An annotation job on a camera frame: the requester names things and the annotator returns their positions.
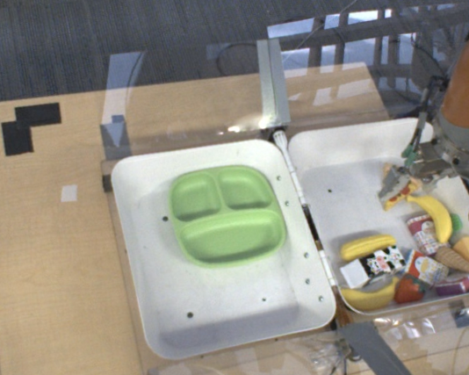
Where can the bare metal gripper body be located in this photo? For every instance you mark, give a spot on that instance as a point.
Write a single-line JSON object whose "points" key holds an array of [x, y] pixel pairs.
{"points": [[433, 163]]}

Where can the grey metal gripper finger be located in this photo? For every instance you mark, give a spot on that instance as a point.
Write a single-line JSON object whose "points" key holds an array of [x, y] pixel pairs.
{"points": [[401, 172], [392, 187]]}

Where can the toy pizza slice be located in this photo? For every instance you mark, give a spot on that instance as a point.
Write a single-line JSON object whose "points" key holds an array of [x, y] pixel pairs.
{"points": [[399, 201]]}

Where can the white plastic tray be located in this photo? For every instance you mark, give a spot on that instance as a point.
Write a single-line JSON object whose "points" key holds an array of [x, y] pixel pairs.
{"points": [[219, 309], [350, 212]]}

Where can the yellow banana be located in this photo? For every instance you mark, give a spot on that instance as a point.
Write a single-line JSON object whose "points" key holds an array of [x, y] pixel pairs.
{"points": [[439, 214], [369, 298]]}

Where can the red and white can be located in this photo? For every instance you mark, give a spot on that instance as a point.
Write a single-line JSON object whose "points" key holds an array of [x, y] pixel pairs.
{"points": [[423, 235]]}

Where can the yellow bread roll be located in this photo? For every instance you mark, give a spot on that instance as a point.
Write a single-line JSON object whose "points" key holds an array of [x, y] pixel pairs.
{"points": [[367, 246]]}

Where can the green toy vegetable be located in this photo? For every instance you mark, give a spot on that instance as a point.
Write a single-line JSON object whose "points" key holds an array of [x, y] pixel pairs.
{"points": [[457, 223]]}

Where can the black and white milk carton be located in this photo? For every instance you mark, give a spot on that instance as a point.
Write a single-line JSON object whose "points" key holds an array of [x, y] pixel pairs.
{"points": [[381, 263]]}

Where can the white and orange can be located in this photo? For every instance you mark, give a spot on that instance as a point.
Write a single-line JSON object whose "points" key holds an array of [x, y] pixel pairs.
{"points": [[426, 268]]}

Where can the yellow cheese wedge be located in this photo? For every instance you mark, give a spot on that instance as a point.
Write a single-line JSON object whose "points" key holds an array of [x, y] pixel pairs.
{"points": [[468, 250]]}

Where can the brown ice cream cone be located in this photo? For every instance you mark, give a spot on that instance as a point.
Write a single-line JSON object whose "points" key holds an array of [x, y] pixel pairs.
{"points": [[453, 260]]}

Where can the red strawberry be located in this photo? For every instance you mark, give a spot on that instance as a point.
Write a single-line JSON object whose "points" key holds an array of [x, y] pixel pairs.
{"points": [[408, 290]]}

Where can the green divided plate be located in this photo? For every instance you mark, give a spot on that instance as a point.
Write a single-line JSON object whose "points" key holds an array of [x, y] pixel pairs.
{"points": [[229, 236]]}

